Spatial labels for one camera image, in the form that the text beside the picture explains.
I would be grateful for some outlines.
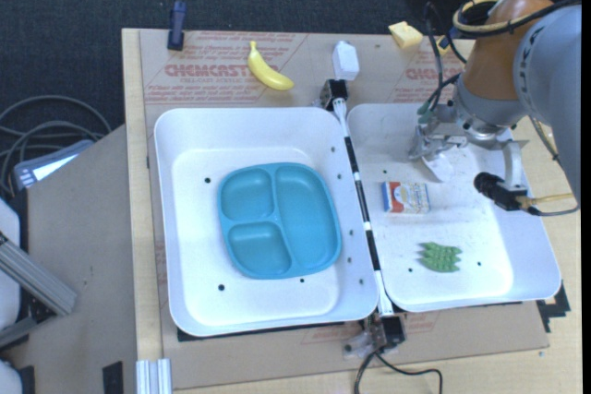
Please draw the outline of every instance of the black cable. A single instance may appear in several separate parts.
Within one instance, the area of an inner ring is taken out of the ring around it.
[[[535,207],[530,207],[525,211],[530,215],[535,215],[536,217],[559,217],[560,215],[568,215],[570,213],[575,213],[578,209],[580,209],[580,205],[576,205],[576,207],[567,210],[558,210],[556,212],[543,212],[540,209],[536,209]]]
[[[532,115],[529,115],[529,120],[532,126],[534,127],[534,130],[536,130],[537,136],[539,137],[540,141],[542,142],[548,153],[550,153],[550,155],[552,156],[552,160],[557,162],[559,166],[562,167],[561,158],[558,154],[558,151],[554,148],[552,143],[550,143],[548,137],[542,129],[542,125],[540,124],[540,122]]]
[[[93,118],[97,119],[101,126],[104,127],[106,134],[112,131],[112,128],[109,126],[107,120],[96,109],[84,101],[64,95],[40,95],[29,97],[23,101],[18,101],[0,113],[0,122],[5,120],[17,109],[41,101],[66,102],[73,104],[85,112],[90,113]],[[63,131],[60,133],[43,133],[46,130],[55,128],[62,129]],[[66,143],[71,142],[73,138],[80,139],[82,137],[89,137],[96,142],[105,135],[103,133],[97,133],[83,126],[76,125],[64,120],[53,120],[42,123],[40,125],[36,125],[32,128],[32,130],[29,131],[21,131],[14,127],[0,125],[0,134],[8,135],[9,137],[16,139],[7,150],[0,152],[0,159],[2,160],[0,164],[0,197],[6,198],[14,196],[13,190],[11,188],[12,183],[10,182],[9,176],[10,166],[16,162],[25,161],[26,153],[28,151],[40,152],[59,150],[64,146],[67,146]],[[35,140],[36,143],[32,144],[30,143],[30,140]]]
[[[407,375],[407,376],[423,376],[423,375],[428,375],[430,373],[436,374],[438,376],[438,378],[440,379],[439,394],[442,394],[442,392],[443,392],[443,374],[441,373],[441,371],[439,369],[429,368],[429,369],[424,369],[422,371],[405,371],[403,369],[397,368],[393,364],[388,363],[381,356],[381,354],[376,353],[376,356],[380,359],[380,361],[382,363],[384,363],[386,366],[388,366],[391,370],[395,371],[396,373],[400,373],[401,375]]]
[[[41,95],[41,96],[29,97],[28,99],[24,99],[23,101],[19,101],[17,103],[14,103],[14,104],[10,105],[8,108],[4,109],[4,111],[2,111],[0,113],[0,122],[2,122],[6,118],[7,115],[14,112],[16,109],[23,107],[25,105],[29,105],[34,102],[38,102],[38,101],[65,101],[68,103],[72,103],[72,104],[77,105],[78,107],[90,112],[92,115],[94,115],[101,122],[101,124],[104,126],[107,133],[111,133],[113,131],[111,129],[111,126],[109,125],[109,123],[106,121],[106,119],[96,109],[94,109],[93,107],[91,107],[90,105],[88,105],[87,103],[85,103],[83,101],[79,101],[78,99],[74,99],[72,97],[67,97],[64,95]],[[23,135],[23,133],[25,133],[25,132],[18,131],[14,128],[9,128],[7,126],[2,126],[2,125],[0,125],[0,131],[6,133],[8,135],[11,135],[13,137],[20,137]],[[44,138],[54,138],[54,136],[43,136],[43,137]]]
[[[435,90],[433,90],[433,92],[431,93],[431,95],[429,96],[429,98],[427,99],[427,101],[429,103],[431,103],[435,97],[438,98],[438,102],[439,102],[439,97],[441,96],[441,92],[443,91],[443,89],[445,89],[447,86],[449,86],[450,84],[454,84],[455,82],[457,82],[457,80],[460,78],[460,74],[456,74],[454,76],[451,76],[449,79],[444,80],[441,83],[441,86],[436,88]]]
[[[427,28],[428,41],[429,41],[431,48],[433,50],[433,54],[435,55],[435,66],[437,67],[438,86],[435,89],[435,91],[436,91],[435,101],[431,104],[431,107],[430,107],[430,110],[432,111],[437,106],[437,103],[439,102],[439,98],[440,98],[441,86],[443,84],[443,63],[441,62],[440,49],[437,46],[437,42],[435,41],[433,24],[431,23],[431,19],[428,14],[429,11],[433,11],[433,12],[437,13],[437,11],[435,10],[435,6],[431,2],[427,2],[425,4],[423,17],[424,17],[426,28]]]
[[[23,133],[20,138],[15,141],[15,143],[8,149],[6,156],[4,158],[4,162],[2,163],[2,167],[0,168],[0,190],[6,196],[12,195],[12,189],[8,185],[8,172],[9,172],[9,164],[11,162],[12,156],[14,153],[17,152],[18,149],[21,148],[23,143],[25,143],[30,137],[35,135],[36,133],[43,131],[48,128],[69,128],[73,130],[79,131],[81,134],[90,137],[93,141],[98,141],[99,136],[95,135],[90,130],[84,128],[83,126],[71,124],[66,121],[62,120],[54,120],[52,122],[47,122],[45,124],[37,125],[32,130]]]
[[[462,4],[460,6],[460,8],[458,9],[458,12],[461,12],[461,13],[464,12],[465,7],[470,2],[466,2],[466,3]],[[530,21],[538,19],[538,18],[545,17],[549,13],[554,12],[554,11],[558,10],[559,8],[562,8],[564,6],[578,5],[581,3],[582,3],[582,0],[561,0],[559,2],[552,4],[551,6],[544,7],[542,9],[538,10],[537,12],[534,12],[530,15],[524,16],[521,19],[517,19],[515,21],[507,20],[507,21],[500,22],[500,24],[504,24],[503,27],[498,27],[498,28],[491,29],[491,30],[486,30],[486,29],[480,30],[480,31],[465,30],[462,28],[461,25],[460,26],[456,25],[456,28],[460,32],[462,32],[462,34],[466,38],[472,38],[472,39],[500,35],[502,33],[508,33],[508,32],[513,33],[516,29],[518,29],[519,27],[522,27],[526,23],[529,23]]]
[[[425,4],[425,8],[423,9],[423,20],[426,20],[428,18],[428,12],[431,12],[435,15],[436,20],[439,23],[439,27],[441,30],[445,31],[444,36],[445,39],[447,40],[448,44],[450,45],[450,48],[452,49],[453,53],[455,54],[455,56],[462,62],[462,63],[466,63],[466,59],[464,58],[464,56],[458,51],[455,42],[453,41],[452,35],[450,34],[450,30],[446,29],[444,24],[443,24],[443,20],[441,19],[441,15],[439,13],[439,11],[437,10],[437,8],[435,7],[435,5],[432,2],[427,2]]]
[[[422,371],[405,371],[403,369],[400,369],[396,366],[394,366],[393,364],[388,363],[380,354],[381,349],[376,350],[375,352],[371,352],[366,359],[363,361],[363,363],[361,364],[361,366],[359,366],[359,369],[357,370],[357,375],[355,378],[355,383],[353,385],[353,391],[354,394],[359,394],[359,387],[361,385],[361,378],[363,377],[363,374],[365,373],[366,369],[368,368],[369,364],[371,363],[371,360],[373,359],[373,357],[377,357],[382,363],[384,363],[386,366],[388,366],[392,371],[395,371],[396,373],[400,373],[401,375],[406,375],[406,376],[423,376],[423,375],[428,375],[428,374],[436,374],[439,377],[440,383],[439,383],[439,394],[443,393],[443,374],[441,373],[441,371],[439,369],[434,369],[434,368],[430,368],[430,369],[425,369]]]

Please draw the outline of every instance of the yellow banana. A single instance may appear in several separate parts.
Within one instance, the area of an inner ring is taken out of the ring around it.
[[[294,82],[290,78],[278,73],[265,62],[259,50],[257,50],[257,42],[250,42],[248,69],[255,75],[255,78],[270,88],[288,90],[294,86]]]

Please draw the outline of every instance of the black bracket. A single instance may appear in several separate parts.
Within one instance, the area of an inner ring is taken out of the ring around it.
[[[406,340],[403,321],[399,316],[388,316],[381,320],[386,334],[387,346],[395,347]]]
[[[332,112],[332,101],[335,99],[349,98],[346,81],[343,79],[328,79],[320,91],[320,105],[323,109]]]
[[[120,361],[103,368],[104,394],[123,394],[123,363]]]
[[[537,310],[542,317],[542,323],[546,333],[550,333],[550,319],[555,316],[566,316],[567,312],[571,311],[569,299],[564,291],[564,284],[554,296],[554,304],[547,304],[546,301],[537,301]]]
[[[35,368],[26,366],[17,372],[22,383],[22,394],[35,394]]]

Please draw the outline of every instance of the wooden table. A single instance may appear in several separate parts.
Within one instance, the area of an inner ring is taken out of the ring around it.
[[[133,240],[133,273],[138,358],[163,358],[163,339],[151,218],[151,186],[146,166],[147,136],[142,83],[139,30],[123,30],[126,95],[127,157]],[[566,181],[557,173],[543,145],[528,124],[517,128],[517,139],[531,139],[524,163],[534,195],[565,192]],[[549,348],[413,364],[408,369],[438,368],[445,392],[582,392],[581,215],[580,211],[546,219],[545,225],[561,267],[571,311],[551,320]],[[341,393],[352,392],[356,371],[295,376],[242,384],[185,389],[183,393]],[[388,368],[369,369],[362,382],[365,392],[437,392],[435,376],[401,376]]]

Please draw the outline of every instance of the cable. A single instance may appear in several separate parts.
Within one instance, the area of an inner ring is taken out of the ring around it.
[[[7,115],[14,112],[16,109],[23,107],[25,105],[29,105],[34,102],[38,102],[38,101],[65,101],[68,103],[72,103],[72,104],[77,105],[78,107],[90,112],[92,115],[94,115],[96,118],[98,118],[98,120],[104,126],[107,133],[111,133],[113,131],[111,129],[111,126],[109,125],[109,123],[106,121],[106,119],[96,109],[94,109],[93,107],[88,105],[86,102],[79,101],[78,99],[74,99],[72,97],[67,97],[64,95],[40,95],[40,96],[35,96],[35,97],[29,97],[28,99],[24,99],[23,101],[19,101],[17,103],[14,103],[13,105],[10,105],[8,108],[4,109],[4,111],[2,111],[2,113],[0,113],[0,122],[2,122],[6,118]],[[2,126],[2,125],[0,125],[0,131],[6,133],[8,135],[12,135],[14,137],[20,137],[24,133],[24,132],[15,130],[14,128],[9,128],[7,126]]]
[[[560,215],[568,215],[570,213],[575,213],[581,206],[577,204],[576,207],[568,210],[559,210],[557,212],[542,212],[540,209],[536,209],[535,207],[530,207],[526,210],[527,213],[531,215],[535,215],[536,217],[559,217]]]
[[[522,204],[524,207],[536,206],[537,204],[541,204],[543,202],[554,202],[556,200],[563,200],[565,198],[573,197],[572,193],[567,194],[554,194],[553,196],[544,196],[544,197],[527,197],[527,196],[519,196],[516,197],[517,201]]]
[[[548,152],[552,155],[552,159],[555,162],[557,162],[560,166],[562,166],[558,151],[556,150],[556,148],[554,147],[554,145],[550,141],[548,135],[546,135],[546,132],[544,132],[541,122],[531,115],[529,115],[529,119],[530,119],[532,125],[534,126],[534,129],[536,130],[536,133],[539,136],[539,138],[541,139],[542,143],[544,144],[544,146],[546,147]]]
[[[431,24],[431,20],[428,15],[429,10],[436,12],[434,5],[432,5],[430,2],[427,2],[427,4],[425,5],[424,18],[425,18],[425,23],[427,25],[428,41],[429,41],[431,48],[433,50],[433,54],[435,55],[435,66],[437,67],[437,81],[438,81],[438,87],[435,89],[435,91],[436,91],[435,100],[431,104],[431,107],[430,107],[430,110],[433,111],[435,109],[435,107],[437,106],[437,103],[439,102],[441,86],[443,84],[443,63],[441,62],[440,49],[437,46],[437,42],[435,41],[435,36],[433,33],[433,26]]]
[[[455,84],[459,78],[460,75],[456,74],[455,76],[452,76],[451,78],[441,82],[441,84],[433,91],[433,93],[428,98],[428,102],[432,102],[430,107],[431,111],[434,111],[435,107],[437,107],[437,105],[439,104],[443,89],[445,89],[450,84]]]
[[[483,3],[489,3],[492,0],[471,0],[466,2],[456,10],[453,14],[453,25],[457,28],[465,37],[468,38],[482,38],[487,36],[499,35],[502,33],[513,32],[515,29],[529,23],[532,20],[537,18],[542,18],[547,14],[558,10],[564,6],[573,6],[577,4],[581,4],[582,0],[561,0],[560,2],[556,2],[551,6],[547,6],[534,12],[532,14],[524,15],[518,18],[512,18],[507,21],[502,21],[499,23],[491,23],[488,25],[468,25],[462,22],[461,16],[465,15],[465,12],[474,6],[481,5]]]
[[[49,101],[49,102],[67,102],[76,105],[78,108],[90,113],[94,118],[98,119],[101,126],[106,131],[106,134],[112,131],[106,119],[93,107],[87,103],[63,95],[41,95],[34,96],[23,101],[19,101],[10,105],[0,113],[0,122],[6,119],[8,115],[15,112],[17,109],[31,105],[35,102]],[[45,133],[47,130],[60,129],[60,132]],[[14,191],[10,182],[11,167],[17,162],[25,161],[28,151],[34,151],[37,154],[45,151],[55,151],[69,146],[73,139],[81,139],[89,137],[92,141],[98,141],[104,137],[104,133],[95,132],[88,128],[73,124],[66,120],[52,120],[49,122],[36,125],[29,131],[17,130],[14,127],[0,125],[0,134],[4,134],[14,139],[14,142],[8,146],[6,150],[0,151],[0,197],[13,197]]]
[[[450,44],[450,48],[452,49],[453,53],[455,54],[455,56],[460,60],[460,62],[462,63],[466,63],[466,59],[464,58],[464,56],[458,51],[455,42],[453,41],[452,35],[450,34],[450,30],[446,29],[443,25],[443,21],[441,20],[441,16],[439,11],[437,10],[437,8],[435,7],[435,5],[432,2],[427,2],[425,4],[425,7],[423,9],[423,20],[426,21],[428,18],[428,12],[432,12],[437,21],[439,22],[439,27],[441,30],[445,31],[445,39],[447,40],[448,44]],[[427,32],[431,33],[432,30],[431,28],[427,28]]]
[[[353,385],[353,391],[355,394],[359,394],[359,387],[361,385],[361,378],[363,377],[363,374],[365,373],[366,369],[369,366],[369,363],[371,363],[371,360],[373,359],[373,357],[377,357],[382,363],[384,363],[386,366],[388,366],[392,371],[395,371],[396,373],[400,373],[401,375],[406,375],[406,376],[423,376],[423,375],[427,375],[427,374],[436,374],[439,377],[439,394],[443,393],[443,374],[441,373],[441,371],[439,369],[434,369],[434,368],[430,368],[430,369],[425,369],[422,371],[405,371],[403,369],[400,369],[396,366],[394,366],[393,364],[388,363],[380,354],[381,349],[377,349],[375,352],[371,352],[366,359],[363,361],[363,363],[361,364],[361,366],[359,366],[359,369],[357,370],[357,375],[355,378],[355,383]]]

